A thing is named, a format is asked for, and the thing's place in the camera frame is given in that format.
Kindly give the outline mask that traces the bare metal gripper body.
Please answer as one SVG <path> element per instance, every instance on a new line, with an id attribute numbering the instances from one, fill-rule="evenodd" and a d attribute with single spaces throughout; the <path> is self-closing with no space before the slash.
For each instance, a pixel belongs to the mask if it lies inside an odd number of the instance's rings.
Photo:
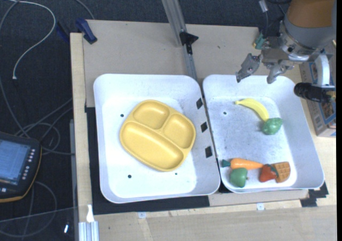
<path id="1" fill-rule="evenodd" d="M 307 47 L 289 36 L 269 37 L 262 46 L 260 60 L 268 68 L 292 66 L 309 61 L 319 52 L 320 48 Z"/>

